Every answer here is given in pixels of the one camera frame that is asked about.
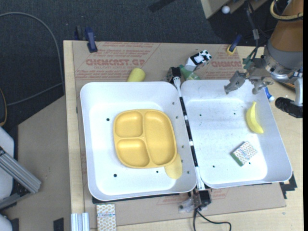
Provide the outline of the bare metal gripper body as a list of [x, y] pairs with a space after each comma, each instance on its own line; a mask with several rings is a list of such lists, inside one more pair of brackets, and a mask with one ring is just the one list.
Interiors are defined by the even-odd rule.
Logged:
[[253, 83], [273, 84], [290, 83], [290, 70], [272, 58], [255, 58], [244, 66], [246, 78]]

